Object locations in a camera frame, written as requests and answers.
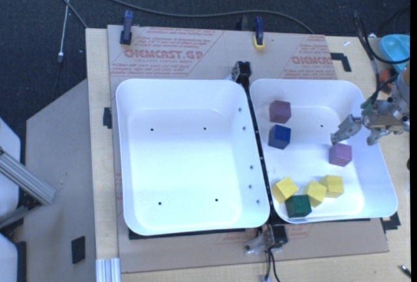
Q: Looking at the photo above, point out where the green cube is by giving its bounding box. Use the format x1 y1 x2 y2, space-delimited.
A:
285 194 313 219

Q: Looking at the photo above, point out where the brown cardboard board red print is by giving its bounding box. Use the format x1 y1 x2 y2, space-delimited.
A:
107 25 390 274

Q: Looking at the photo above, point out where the dark purple cube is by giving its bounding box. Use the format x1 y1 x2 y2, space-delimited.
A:
268 100 292 124

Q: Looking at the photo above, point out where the light purple cube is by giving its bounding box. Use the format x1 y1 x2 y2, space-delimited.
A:
328 142 353 167

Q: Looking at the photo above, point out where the white plastic tray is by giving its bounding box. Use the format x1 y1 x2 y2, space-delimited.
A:
248 78 399 225
115 78 271 237

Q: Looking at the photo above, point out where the yellow cube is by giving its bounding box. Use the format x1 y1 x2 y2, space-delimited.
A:
318 174 345 199
302 180 328 208
270 176 300 204

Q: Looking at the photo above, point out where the thin black rod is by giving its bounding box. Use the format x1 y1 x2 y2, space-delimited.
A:
242 81 277 227

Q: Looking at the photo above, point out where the blue divided plate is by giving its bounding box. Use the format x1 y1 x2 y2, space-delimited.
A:
379 33 411 74

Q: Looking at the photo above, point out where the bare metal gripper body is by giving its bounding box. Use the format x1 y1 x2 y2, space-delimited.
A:
362 99 411 135

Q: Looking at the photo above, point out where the black block with thin wires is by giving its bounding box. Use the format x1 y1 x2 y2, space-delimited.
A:
231 61 253 84
244 224 289 256

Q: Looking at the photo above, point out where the blue cube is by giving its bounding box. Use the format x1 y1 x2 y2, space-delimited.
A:
267 124 292 150

